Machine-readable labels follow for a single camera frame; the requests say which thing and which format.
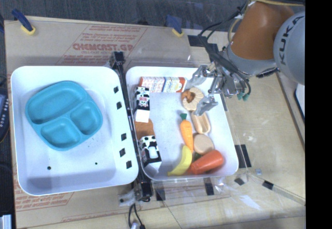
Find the table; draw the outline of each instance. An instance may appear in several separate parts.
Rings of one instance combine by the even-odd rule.
[[[114,50],[124,52],[125,70],[138,65],[198,67],[209,63],[205,49],[197,46],[197,30],[185,29],[179,38],[169,27],[27,18],[36,27],[32,36],[20,29],[18,21],[5,22],[9,97],[10,75],[24,65],[100,66]],[[221,49],[228,43],[227,33],[216,32],[209,42]],[[94,44],[103,49],[99,51]],[[252,78],[250,83],[249,101],[226,99],[228,123],[240,154],[239,170],[208,180],[208,186],[201,179],[190,184],[155,184],[150,202],[136,202],[146,228],[304,228],[304,125],[294,119],[297,107],[290,101],[291,94],[285,93],[293,90],[293,84],[276,74]],[[13,134],[11,143],[17,228],[128,227],[129,206],[122,205],[119,197],[130,192],[130,184],[27,195],[17,181]]]

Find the toy donut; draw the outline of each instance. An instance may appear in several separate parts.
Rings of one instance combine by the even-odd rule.
[[[192,87],[181,94],[182,105],[188,111],[195,111],[198,102],[201,101],[203,97],[204,94],[201,90]]]

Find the toy carrot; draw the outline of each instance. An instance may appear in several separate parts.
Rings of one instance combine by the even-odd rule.
[[[186,146],[193,152],[193,136],[192,136],[192,125],[190,121],[186,120],[187,114],[181,114],[182,122],[180,123],[180,130],[183,140]]]
[[[224,157],[217,150],[212,150],[194,161],[188,170],[188,174],[199,175],[218,166],[223,165]]]

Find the black hole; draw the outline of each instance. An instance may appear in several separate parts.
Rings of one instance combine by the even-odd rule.
[[[127,165],[127,169],[130,168],[132,166],[131,161],[126,162],[126,165]]]
[[[124,156],[125,154],[126,154],[125,149],[124,149],[124,148],[121,149],[121,150],[120,150],[120,157]]]

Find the orange cylinder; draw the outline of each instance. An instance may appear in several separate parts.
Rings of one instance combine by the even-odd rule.
[[[213,168],[221,166],[224,163],[224,157],[217,150],[212,150],[194,161],[189,168],[188,173],[194,175],[202,174]]]

